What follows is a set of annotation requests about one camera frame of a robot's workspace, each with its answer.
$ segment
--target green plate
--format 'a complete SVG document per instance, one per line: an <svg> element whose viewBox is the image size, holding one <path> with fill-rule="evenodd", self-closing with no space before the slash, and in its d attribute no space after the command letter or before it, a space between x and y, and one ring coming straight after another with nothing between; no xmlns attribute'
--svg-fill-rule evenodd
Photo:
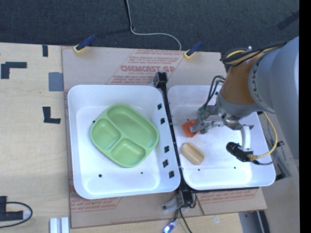
<svg viewBox="0 0 311 233"><path fill-rule="evenodd" d="M104 155L122 167L137 166L159 141L157 128L126 104L105 110L91 127L90 136Z"/></svg>

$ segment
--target white cable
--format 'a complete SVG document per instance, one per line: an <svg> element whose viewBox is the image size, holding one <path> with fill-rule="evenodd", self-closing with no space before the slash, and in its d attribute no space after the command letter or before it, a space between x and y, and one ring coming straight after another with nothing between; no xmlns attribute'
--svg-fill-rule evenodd
<svg viewBox="0 0 311 233"><path fill-rule="evenodd" d="M147 36L147 35L166 35L166 36L169 36L171 38L173 38L175 41L178 42L179 44L179 51L181 51L181 43L179 42L179 40L171 35L171 34L168 34L168 33L136 33L133 31L133 26L132 26L132 18L131 18L131 12L130 12L130 5L128 3L128 0L126 0L126 4L127 4L127 9L128 9L128 16L129 16L129 20L130 20L130 29L131 29L131 32L135 35L142 35L142 36Z"/></svg>

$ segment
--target blue clamp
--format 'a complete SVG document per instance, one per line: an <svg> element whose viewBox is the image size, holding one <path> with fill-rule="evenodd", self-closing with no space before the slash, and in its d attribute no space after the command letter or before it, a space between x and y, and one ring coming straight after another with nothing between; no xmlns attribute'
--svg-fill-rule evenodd
<svg viewBox="0 0 311 233"><path fill-rule="evenodd" d="M86 49L86 46L90 46L96 40L96 36L91 35L85 40L81 41L78 45L73 47L76 53L81 53Z"/></svg>
<svg viewBox="0 0 311 233"><path fill-rule="evenodd" d="M202 42L199 42L197 44L195 44L191 49L187 50L184 52L184 57L189 59L193 56L195 51L198 51L200 47L203 46Z"/></svg>

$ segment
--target blue light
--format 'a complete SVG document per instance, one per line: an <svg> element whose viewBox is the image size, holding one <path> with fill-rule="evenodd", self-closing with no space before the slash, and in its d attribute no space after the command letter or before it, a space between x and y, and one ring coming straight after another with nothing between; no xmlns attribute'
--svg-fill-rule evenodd
<svg viewBox="0 0 311 233"><path fill-rule="evenodd" d="M170 230L170 227L169 226L166 226L163 230L163 233L170 233L171 230Z"/></svg>

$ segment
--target gray carpet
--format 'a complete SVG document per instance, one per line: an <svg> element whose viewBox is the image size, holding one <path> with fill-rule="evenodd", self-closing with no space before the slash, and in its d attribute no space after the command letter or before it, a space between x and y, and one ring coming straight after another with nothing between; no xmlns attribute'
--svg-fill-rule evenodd
<svg viewBox="0 0 311 233"><path fill-rule="evenodd" d="M299 35L299 0L128 0L137 33L187 50L260 47ZM129 31L124 0L0 0L0 42L177 50Z"/></svg>

